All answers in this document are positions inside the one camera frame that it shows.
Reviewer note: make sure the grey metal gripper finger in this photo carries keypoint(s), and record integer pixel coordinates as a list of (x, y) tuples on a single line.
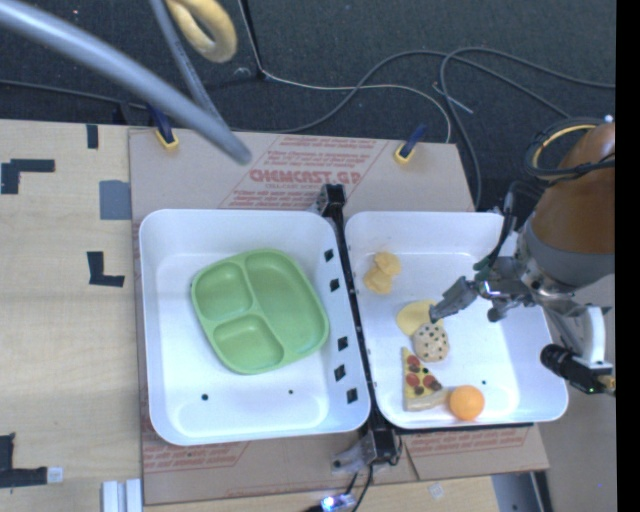
[(502, 307), (457, 297)]

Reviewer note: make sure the black cylinder on white bracket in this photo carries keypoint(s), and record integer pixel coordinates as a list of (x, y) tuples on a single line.
[(575, 367)]

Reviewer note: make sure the brown cardboard board, red print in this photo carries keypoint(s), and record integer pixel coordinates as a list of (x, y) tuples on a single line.
[(200, 175)]

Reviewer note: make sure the yellow lumpy toy food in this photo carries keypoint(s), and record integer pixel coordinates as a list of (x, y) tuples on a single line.
[(384, 272)]

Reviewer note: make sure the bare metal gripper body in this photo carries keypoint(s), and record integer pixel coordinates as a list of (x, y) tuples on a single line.
[(530, 282)]

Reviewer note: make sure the orange ball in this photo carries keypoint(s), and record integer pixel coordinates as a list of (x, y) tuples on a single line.
[(467, 402)]

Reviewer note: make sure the yellow round toy food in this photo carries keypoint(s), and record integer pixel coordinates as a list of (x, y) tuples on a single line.
[(412, 317)]

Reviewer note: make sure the green divided plate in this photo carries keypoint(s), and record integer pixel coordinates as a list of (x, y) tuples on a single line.
[(270, 295)]

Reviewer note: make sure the toy pizza slice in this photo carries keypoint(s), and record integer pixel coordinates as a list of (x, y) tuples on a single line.
[(417, 387)]

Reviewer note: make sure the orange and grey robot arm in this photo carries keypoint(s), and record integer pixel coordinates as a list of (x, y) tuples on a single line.
[(580, 210)]

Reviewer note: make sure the chocolate chip biscuit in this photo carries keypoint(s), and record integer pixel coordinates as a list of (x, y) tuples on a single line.
[(431, 344)]

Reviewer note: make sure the thin black rod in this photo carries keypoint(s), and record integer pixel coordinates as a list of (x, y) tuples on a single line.
[(356, 310)]

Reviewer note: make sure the white plastic tray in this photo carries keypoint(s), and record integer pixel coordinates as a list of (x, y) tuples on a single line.
[(495, 360), (250, 405)]

